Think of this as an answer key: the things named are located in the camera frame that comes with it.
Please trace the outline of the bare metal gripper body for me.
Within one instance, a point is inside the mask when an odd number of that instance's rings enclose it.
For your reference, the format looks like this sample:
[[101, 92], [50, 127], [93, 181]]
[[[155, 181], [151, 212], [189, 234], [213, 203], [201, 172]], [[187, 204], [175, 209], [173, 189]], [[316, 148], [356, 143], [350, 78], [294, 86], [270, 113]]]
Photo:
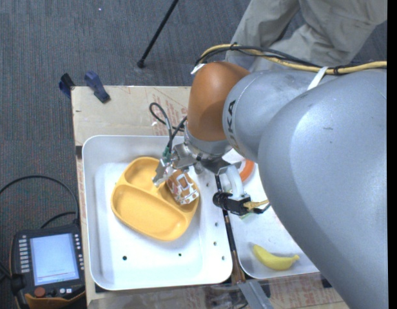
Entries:
[[173, 149], [172, 166], [175, 169], [185, 170], [193, 166], [197, 174], [205, 170], [220, 175], [227, 172], [229, 166], [240, 169], [242, 162], [229, 163], [223, 159], [232, 147], [228, 143], [205, 143], [204, 146], [198, 147], [192, 143], [177, 144]]

